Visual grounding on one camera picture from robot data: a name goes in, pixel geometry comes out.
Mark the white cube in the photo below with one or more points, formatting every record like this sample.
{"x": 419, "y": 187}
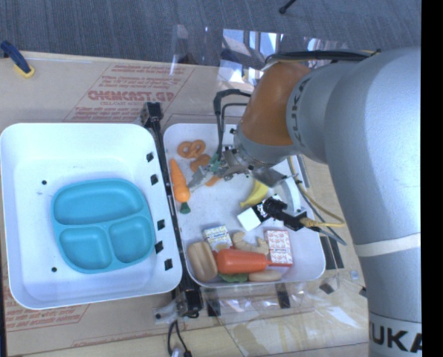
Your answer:
{"x": 249, "y": 219}

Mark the green lettuce leaf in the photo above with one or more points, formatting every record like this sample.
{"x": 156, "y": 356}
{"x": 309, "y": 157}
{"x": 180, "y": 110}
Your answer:
{"x": 234, "y": 277}

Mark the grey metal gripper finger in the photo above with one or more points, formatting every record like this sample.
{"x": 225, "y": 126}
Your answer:
{"x": 218, "y": 174}
{"x": 196, "y": 179}

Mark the tan croissant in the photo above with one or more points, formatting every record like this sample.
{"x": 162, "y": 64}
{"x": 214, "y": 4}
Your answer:
{"x": 244, "y": 244}

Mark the red and white carton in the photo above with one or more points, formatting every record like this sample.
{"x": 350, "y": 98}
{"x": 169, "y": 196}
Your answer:
{"x": 279, "y": 247}

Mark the tan biscuit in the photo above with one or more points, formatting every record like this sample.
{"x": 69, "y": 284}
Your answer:
{"x": 265, "y": 275}

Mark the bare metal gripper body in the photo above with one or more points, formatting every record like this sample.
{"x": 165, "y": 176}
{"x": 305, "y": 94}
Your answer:
{"x": 240, "y": 166}

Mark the thin black rod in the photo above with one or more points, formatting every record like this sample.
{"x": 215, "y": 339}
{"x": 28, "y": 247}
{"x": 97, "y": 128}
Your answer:
{"x": 166, "y": 184}

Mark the yellow banana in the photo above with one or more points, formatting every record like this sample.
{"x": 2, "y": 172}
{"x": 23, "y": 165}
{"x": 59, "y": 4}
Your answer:
{"x": 258, "y": 195}

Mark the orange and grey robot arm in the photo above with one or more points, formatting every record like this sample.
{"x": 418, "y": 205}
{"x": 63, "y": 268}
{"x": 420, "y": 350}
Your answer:
{"x": 374, "y": 143}

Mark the orange pretzel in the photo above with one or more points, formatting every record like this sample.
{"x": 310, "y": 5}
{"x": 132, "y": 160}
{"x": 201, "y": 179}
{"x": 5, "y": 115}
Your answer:
{"x": 186, "y": 154}
{"x": 196, "y": 164}

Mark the orange carrot with green top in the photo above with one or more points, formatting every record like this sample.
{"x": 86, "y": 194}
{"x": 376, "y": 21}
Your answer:
{"x": 179, "y": 184}

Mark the brown cardboard board red print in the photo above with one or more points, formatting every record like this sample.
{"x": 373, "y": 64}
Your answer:
{"x": 76, "y": 87}

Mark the white plastic tray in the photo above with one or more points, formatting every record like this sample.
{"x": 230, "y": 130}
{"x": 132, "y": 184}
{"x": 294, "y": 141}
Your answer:
{"x": 32, "y": 154}
{"x": 218, "y": 206}

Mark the black cylinder on white bracket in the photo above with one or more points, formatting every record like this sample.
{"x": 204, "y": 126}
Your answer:
{"x": 281, "y": 209}

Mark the blue divided plate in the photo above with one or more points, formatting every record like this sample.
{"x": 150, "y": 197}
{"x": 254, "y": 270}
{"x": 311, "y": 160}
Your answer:
{"x": 102, "y": 225}

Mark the tan bread roll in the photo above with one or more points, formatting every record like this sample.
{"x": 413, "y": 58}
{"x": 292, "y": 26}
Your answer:
{"x": 202, "y": 262}

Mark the yellow and white carton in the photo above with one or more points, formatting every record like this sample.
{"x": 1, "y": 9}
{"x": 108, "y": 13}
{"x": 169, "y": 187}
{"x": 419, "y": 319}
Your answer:
{"x": 217, "y": 236}

